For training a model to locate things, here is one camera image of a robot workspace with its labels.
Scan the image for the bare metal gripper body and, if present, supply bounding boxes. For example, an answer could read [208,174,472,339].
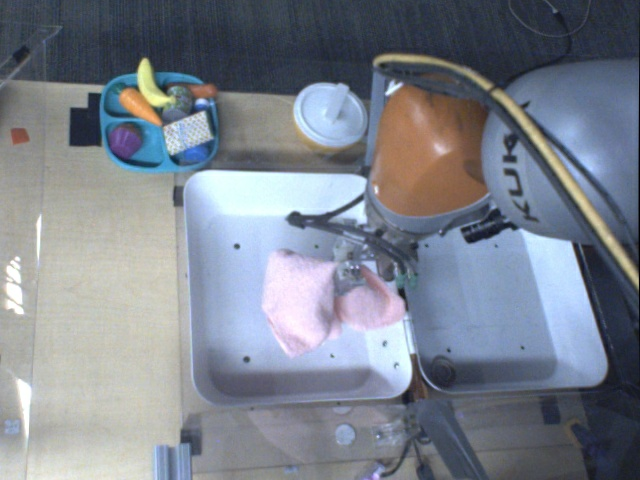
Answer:
[332,222,420,283]

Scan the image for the pink cloth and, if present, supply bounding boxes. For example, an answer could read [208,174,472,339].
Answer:
[260,248,407,360]

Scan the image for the thin black rod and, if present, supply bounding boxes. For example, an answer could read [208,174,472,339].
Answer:
[402,297,426,405]

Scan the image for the white plastic tray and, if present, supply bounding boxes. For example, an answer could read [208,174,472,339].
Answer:
[182,169,414,409]
[402,226,610,395]

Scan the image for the yellow cup with white lid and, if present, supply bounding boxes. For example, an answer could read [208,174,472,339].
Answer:
[292,81,370,157]

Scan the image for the clear plastic bottle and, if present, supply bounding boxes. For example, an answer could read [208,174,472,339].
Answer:
[371,418,419,448]

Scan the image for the blue bottle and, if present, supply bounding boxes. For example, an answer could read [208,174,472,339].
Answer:
[180,143,212,165]

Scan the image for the blue divided plate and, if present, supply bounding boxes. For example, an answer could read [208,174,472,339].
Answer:
[98,71,221,175]

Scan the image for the green and silver can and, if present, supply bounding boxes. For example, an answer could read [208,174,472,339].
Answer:
[161,83,196,124]

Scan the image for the purple grapes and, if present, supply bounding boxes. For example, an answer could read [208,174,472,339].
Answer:
[107,122,144,161]

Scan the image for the orange carrot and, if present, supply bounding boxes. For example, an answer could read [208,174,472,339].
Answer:
[110,82,164,128]

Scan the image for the yellow banana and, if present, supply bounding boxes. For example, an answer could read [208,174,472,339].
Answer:
[136,57,177,109]

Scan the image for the black cylinder on white bracket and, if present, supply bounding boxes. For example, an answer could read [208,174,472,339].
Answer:
[459,209,519,245]

